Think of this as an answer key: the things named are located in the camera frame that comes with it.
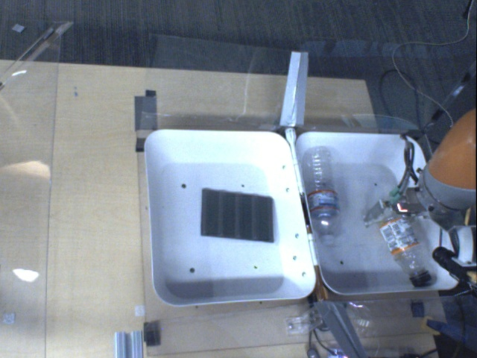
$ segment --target gray carpet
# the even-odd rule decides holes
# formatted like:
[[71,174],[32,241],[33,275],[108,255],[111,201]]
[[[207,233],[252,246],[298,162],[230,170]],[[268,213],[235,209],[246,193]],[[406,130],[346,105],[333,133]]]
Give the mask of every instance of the gray carpet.
[[[308,51],[310,75],[363,78],[376,113],[421,125],[429,115],[416,107],[426,99],[393,72],[391,52],[407,41],[459,38],[468,1],[0,0],[0,58],[23,50],[16,23],[33,38],[42,22],[65,20],[75,23],[60,58],[69,63],[285,74],[288,52]],[[408,78],[439,101],[476,58],[475,11],[462,43],[397,52]],[[456,116],[475,105],[475,78],[467,95],[450,109]]]

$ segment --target white cable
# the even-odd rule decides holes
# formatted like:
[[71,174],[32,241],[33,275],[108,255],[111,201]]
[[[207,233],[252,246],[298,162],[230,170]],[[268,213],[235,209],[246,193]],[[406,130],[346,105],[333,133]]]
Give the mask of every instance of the white cable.
[[393,61],[393,65],[394,65],[394,68],[395,70],[397,71],[397,74],[401,77],[401,79],[404,81],[404,83],[409,87],[409,89],[412,89],[413,91],[415,91],[417,94],[420,94],[422,97],[426,97],[428,100],[430,100],[431,102],[435,103],[437,106],[439,106],[440,109],[442,109],[442,111],[449,117],[449,120],[450,120],[450,127],[452,127],[454,125],[454,120],[452,119],[449,111],[447,111],[447,109],[439,102],[437,102],[435,99],[433,99],[432,97],[430,97],[429,95],[425,94],[424,92],[420,91],[418,88],[414,87],[405,77],[404,75],[401,73],[401,71],[399,70],[399,68],[397,67],[397,64],[396,64],[396,58],[395,58],[395,55],[396,55],[396,51],[397,49],[399,49],[401,46],[404,46],[404,45],[430,45],[430,46],[445,46],[445,45],[455,45],[455,44],[458,44],[462,41],[464,41],[467,36],[469,36],[469,30],[470,30],[470,12],[472,11],[472,6],[474,4],[474,1],[475,0],[472,0],[470,2],[470,5],[469,5],[469,12],[467,13],[467,29],[466,29],[466,32],[465,32],[465,35],[463,35],[463,37],[461,37],[460,39],[458,40],[455,40],[455,41],[450,41],[448,43],[426,43],[426,42],[423,42],[423,41],[410,41],[409,43],[402,43],[402,44],[399,44],[396,48],[394,48],[393,50],[393,55],[391,57],[392,61]]

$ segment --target plastic bottle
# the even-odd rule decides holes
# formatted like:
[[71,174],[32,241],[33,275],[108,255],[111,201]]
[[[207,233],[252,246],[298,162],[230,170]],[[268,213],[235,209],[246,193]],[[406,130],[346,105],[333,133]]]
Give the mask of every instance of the plastic bottle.
[[331,154],[324,146],[303,156],[303,175],[313,228],[323,243],[331,245],[338,223],[339,203],[332,182]]
[[427,286],[431,275],[426,268],[426,256],[423,246],[417,241],[409,220],[386,209],[385,218],[379,223],[379,231],[388,244],[389,251],[401,269],[409,276],[412,285]]

